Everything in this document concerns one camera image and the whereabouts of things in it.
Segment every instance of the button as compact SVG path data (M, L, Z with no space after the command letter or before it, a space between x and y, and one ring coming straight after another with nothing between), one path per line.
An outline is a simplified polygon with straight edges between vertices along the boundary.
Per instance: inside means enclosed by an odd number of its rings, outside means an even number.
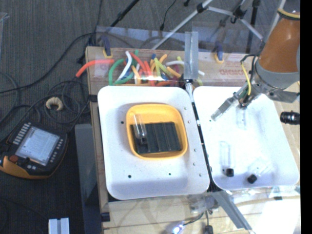
M16 163L19 160L19 157L16 155L12 155L9 157L9 161Z

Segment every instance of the gray carpet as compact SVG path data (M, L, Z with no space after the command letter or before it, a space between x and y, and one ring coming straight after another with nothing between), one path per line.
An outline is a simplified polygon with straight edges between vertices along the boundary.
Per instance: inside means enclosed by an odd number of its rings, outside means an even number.
M81 64L77 59L84 53L88 37L81 37L60 59L65 50L79 36L91 33L96 26L110 26L119 12L133 0L0 0L0 12L8 14L4 22L1 60L0 60L0 91L13 88L12 82L3 74L9 75L18 86L30 84L45 75L40 82L16 92L0 94L0 120L15 105L31 105L57 83L72 79ZM116 25L120 28L144 30L159 30L163 23L165 12L174 0L140 0L136 6ZM188 7L185 0L177 0L167 13L164 31L174 29L200 2L191 0ZM240 0L214 0L211 6L232 11ZM257 13L256 28L268 33L269 25L276 13L278 0L262 0ZM287 0L285 10L300 11L300 0ZM252 9L245 15L250 21ZM206 11L196 15L178 32L191 31L196 25L208 25L218 28L223 14ZM85 87L75 86L71 95L81 92L87 94ZM1 122L0 139L6 137L26 112L27 107L16 108L9 117ZM75 117L70 112L58 116L63 120ZM67 131L71 124L58 124L44 113L41 122L51 127ZM85 113L76 123L90 122L90 115ZM0 196L11 199L5 201L7 221L3 228L4 234L13 233L47 233L47 218L70 217L71 233L83 233L82 213L79 196L79 177L77 154L75 153L74 136L66 159L58 172L45 181L28 181L0 173ZM29 210L26 206L42 213L44 217ZM4 206L0 204L0 226L4 219Z

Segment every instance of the black cap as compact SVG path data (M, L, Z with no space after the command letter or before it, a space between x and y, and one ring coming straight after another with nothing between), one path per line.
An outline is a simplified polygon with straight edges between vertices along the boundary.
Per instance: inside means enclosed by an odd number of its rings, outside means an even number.
M257 177L254 174L251 174L247 180L249 183L253 184L257 180Z
M226 176L227 177L233 177L234 176L234 169L232 169L232 168L226 169Z

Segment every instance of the yellow container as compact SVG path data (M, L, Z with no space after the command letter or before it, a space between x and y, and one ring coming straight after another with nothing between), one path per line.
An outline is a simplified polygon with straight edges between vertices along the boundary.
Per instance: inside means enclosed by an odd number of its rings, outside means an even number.
M181 145L180 151L170 151L161 153L138 154L136 152L134 137L131 131L131 125L135 124L135 115L140 115L142 123L161 123L173 122L175 124L179 143ZM186 131L180 112L167 104L139 104L131 107L126 115L127 135L132 153L145 160L159 160L180 157L187 151L188 142Z

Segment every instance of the screen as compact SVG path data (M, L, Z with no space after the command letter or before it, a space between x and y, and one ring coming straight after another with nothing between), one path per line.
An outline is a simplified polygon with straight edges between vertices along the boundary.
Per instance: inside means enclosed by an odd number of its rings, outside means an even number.
M46 166L59 138L58 135L32 126L15 154Z

